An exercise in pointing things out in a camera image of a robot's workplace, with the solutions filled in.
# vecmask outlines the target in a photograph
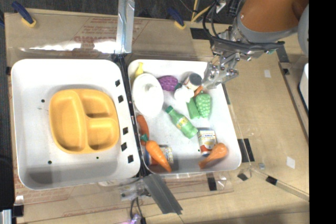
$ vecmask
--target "white sink basin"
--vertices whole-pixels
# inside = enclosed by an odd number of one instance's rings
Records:
[[[111,97],[120,138],[109,150],[72,154],[55,144],[49,102],[60,90],[88,88]],[[18,175],[30,189],[126,179],[140,169],[131,115],[118,66],[108,60],[24,59],[12,68]]]

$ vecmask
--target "green plastic bottle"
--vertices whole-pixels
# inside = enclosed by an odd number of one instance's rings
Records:
[[[177,113],[171,105],[168,106],[165,111],[170,115],[170,117],[172,117],[173,123],[183,132],[186,137],[191,138],[198,133],[198,129],[193,126],[186,116]]]

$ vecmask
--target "white tape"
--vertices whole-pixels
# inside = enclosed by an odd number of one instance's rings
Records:
[[[292,159],[291,157],[287,157],[286,164],[287,164],[287,166],[289,166],[290,168],[295,169],[295,160]]]
[[[271,72],[268,69],[264,70],[265,78],[271,78]]]

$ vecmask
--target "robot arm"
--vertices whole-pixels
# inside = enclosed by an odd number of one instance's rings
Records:
[[[245,0],[232,26],[211,36],[211,49],[218,62],[208,63],[203,88],[215,88],[237,77],[235,66],[240,60],[250,61],[283,47],[284,42],[278,40],[298,32],[301,18],[307,23],[300,23],[299,34],[308,33],[308,6],[309,0]],[[308,39],[301,40],[307,47],[302,50],[308,53]]]

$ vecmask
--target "cardboard surface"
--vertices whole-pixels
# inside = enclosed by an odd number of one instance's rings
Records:
[[[73,41],[77,32],[81,33],[80,36],[89,37],[87,49],[90,51],[92,34],[84,31],[83,26],[92,22],[93,18],[113,18],[51,10],[29,11],[34,13],[38,22],[33,29],[27,29],[19,21],[19,15],[5,15],[9,66],[22,57],[45,56],[28,55],[25,52],[22,54],[22,50],[18,48]],[[112,21],[107,22],[109,26],[112,25]],[[202,26],[190,22],[186,24],[185,30],[179,30],[171,20],[136,18],[133,53],[127,56],[127,63],[136,59],[210,61],[213,55],[209,41],[193,40],[189,30],[189,27]],[[225,30],[226,27],[220,25],[218,31]],[[302,55],[297,37],[294,35],[284,41],[290,61],[296,61]],[[219,189],[225,183],[219,192],[209,191],[206,176],[167,183],[183,207],[183,222],[274,215],[281,216],[282,223],[292,223],[292,219],[284,217],[288,213],[307,212],[309,215],[309,203],[302,198],[309,197],[309,155],[308,142],[293,106],[291,92],[286,86],[276,54],[263,55],[251,62],[241,61],[237,69],[239,77],[226,84],[227,97],[231,103],[229,109],[237,137],[249,139],[255,161],[241,164],[238,170],[226,176],[215,175]],[[288,157],[295,161],[294,168],[286,164]],[[19,219],[20,222],[40,220],[43,223],[67,223],[71,220],[74,223],[110,223],[113,219],[112,223],[120,223],[129,220],[130,201],[121,200],[120,192],[115,186],[89,184],[37,192],[23,187],[18,180],[17,171],[14,172],[16,195],[23,195],[26,204],[25,216]],[[277,184],[272,185],[266,181],[265,178],[268,177],[274,178]],[[145,216],[149,216],[148,223],[151,219],[152,223],[168,219],[161,214],[152,199],[146,199],[144,203],[142,210]],[[176,223],[181,221],[177,217],[174,219]],[[300,215],[299,220],[295,221],[307,223],[307,214]]]

